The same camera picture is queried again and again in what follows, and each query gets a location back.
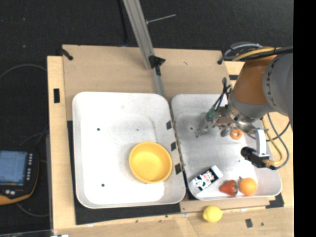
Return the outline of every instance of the bowl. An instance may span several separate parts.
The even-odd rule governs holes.
[[[137,144],[129,154],[129,167],[141,182],[152,184],[166,180],[172,171],[169,152],[156,142]]]

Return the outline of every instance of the lemon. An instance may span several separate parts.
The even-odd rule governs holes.
[[[204,220],[215,223],[222,218],[223,211],[215,205],[210,205],[204,209],[202,216]]]

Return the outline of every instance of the orange fruit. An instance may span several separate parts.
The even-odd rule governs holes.
[[[258,185],[255,180],[250,177],[244,178],[239,183],[239,190],[246,196],[251,196],[257,191]]]

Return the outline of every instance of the tray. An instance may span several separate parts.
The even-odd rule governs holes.
[[[245,134],[239,140],[233,140],[229,135],[221,137],[217,127],[198,138],[195,136],[200,121],[218,97],[219,95],[214,94],[181,94],[175,96],[171,102],[187,182],[189,183],[214,165],[223,173],[222,178],[201,193],[195,192],[192,184],[189,183],[190,192],[199,200],[228,198],[229,195],[219,191],[219,187],[224,181],[234,179],[238,182],[241,178],[251,177],[258,183],[258,190],[254,197],[278,195],[282,188],[278,171],[256,168],[240,154],[241,149],[245,146],[256,149],[254,139]],[[260,121],[254,125],[262,128]],[[267,154],[272,158],[268,144]],[[243,196],[242,193],[238,193],[236,197],[232,198]]]
[[[186,188],[168,102],[157,94],[81,92],[73,99],[76,193],[88,208],[173,204]],[[143,141],[165,147],[173,169],[163,182],[144,184],[128,165]]]

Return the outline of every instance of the yellow cable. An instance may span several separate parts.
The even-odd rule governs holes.
[[[253,51],[241,54],[241,55],[235,57],[233,59],[233,61],[239,61],[239,60],[241,60],[241,59],[243,59],[245,57],[248,57],[248,56],[252,56],[252,55],[260,54],[260,53],[264,53],[264,52],[274,51],[274,49],[279,49],[279,48],[281,48],[281,47],[277,47],[277,48],[274,48],[274,47],[261,47],[261,48],[258,48],[256,50],[253,50]]]
[[[262,119],[262,125],[263,125],[264,129],[267,129],[266,123],[265,123],[265,121],[263,119]],[[271,141],[271,143],[273,144],[273,146],[275,147],[275,149],[277,150],[277,152],[280,155],[280,159],[278,161],[272,161],[272,160],[265,161],[266,165],[271,166],[272,164],[280,163],[282,161],[283,156],[282,156],[281,150],[277,147],[277,145],[275,144],[274,140],[270,136],[269,132],[267,132],[266,135],[267,135],[267,137],[269,138],[269,140]]]

